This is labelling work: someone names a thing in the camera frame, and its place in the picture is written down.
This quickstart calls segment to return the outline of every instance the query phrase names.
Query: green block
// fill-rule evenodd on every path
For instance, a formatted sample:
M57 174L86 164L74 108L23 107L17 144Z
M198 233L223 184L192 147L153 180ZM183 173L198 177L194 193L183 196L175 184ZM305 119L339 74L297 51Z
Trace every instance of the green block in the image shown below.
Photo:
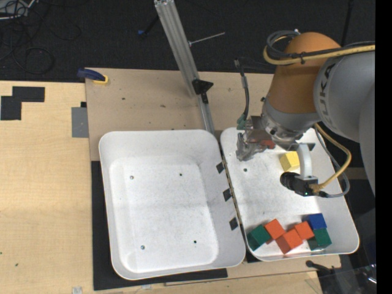
M332 244L330 235L326 228L318 228L313 230L314 237L309 238L307 243L312 251L324 249Z
M258 227L254 228L250 231L247 235L247 242L249 247L254 251L255 249L259 248L265 242L271 239L271 235L266 231L264 226L259 225Z

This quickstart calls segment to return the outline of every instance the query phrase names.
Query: red block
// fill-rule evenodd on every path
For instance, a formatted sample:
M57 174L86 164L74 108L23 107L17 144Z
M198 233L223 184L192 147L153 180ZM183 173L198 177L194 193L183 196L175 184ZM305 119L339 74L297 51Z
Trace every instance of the red block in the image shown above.
M288 253L290 250L303 243L301 237L294 228L277 238L276 242L283 254Z
M309 239L314 236L313 230L307 221L294 225L301 239Z
M271 222L264 225L266 231L271 235L272 239L277 239L282 236L286 231L277 219L273 219Z

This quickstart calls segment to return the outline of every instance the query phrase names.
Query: block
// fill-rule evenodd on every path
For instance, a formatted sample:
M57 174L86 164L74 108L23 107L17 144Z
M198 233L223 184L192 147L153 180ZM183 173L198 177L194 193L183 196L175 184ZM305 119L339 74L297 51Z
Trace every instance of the block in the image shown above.
M332 244L330 235L326 228L319 228L317 230L313 230L314 237L309 238L307 243L309 244L309 248L312 251L317 251L320 249L324 249Z
M292 228L288 232L284 233L282 236L278 237L276 239L276 243L283 252L283 254L286 254L292 249L301 245L303 243L303 240L299 236L297 231Z
M277 219L273 219L272 221L264 225L264 227L269 233L269 235L271 235L272 239L277 239L278 237L286 233L286 231Z
M294 171L300 167L300 159L296 151L289 151L279 158L282 168L285 172Z
M314 236L313 230L307 221L294 225L294 229L301 239L309 239Z
M322 213L308 214L305 220L309 223L312 230L326 228L326 223Z
M250 231L247 235L247 242L249 247L254 251L255 249L259 248L269 239L271 239L271 235L266 231L264 226L259 225L258 227L254 228Z

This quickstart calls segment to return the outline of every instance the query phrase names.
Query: blue block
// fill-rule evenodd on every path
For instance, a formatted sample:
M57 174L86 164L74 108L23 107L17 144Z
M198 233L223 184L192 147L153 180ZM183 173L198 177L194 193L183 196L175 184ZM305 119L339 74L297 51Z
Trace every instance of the blue block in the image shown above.
M306 217L306 220L311 226L312 230L326 228L326 223L322 213L309 214Z

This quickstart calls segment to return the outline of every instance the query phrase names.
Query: black bracket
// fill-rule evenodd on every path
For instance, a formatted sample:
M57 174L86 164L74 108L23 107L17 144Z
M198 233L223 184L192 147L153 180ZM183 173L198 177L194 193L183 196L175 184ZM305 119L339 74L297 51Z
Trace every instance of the black bracket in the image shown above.
M213 87L212 82L210 81L202 81L202 80L193 80L192 85L194 86L194 90L196 92L196 95L202 95L202 101L205 104L208 104L208 98L207 98L207 91Z

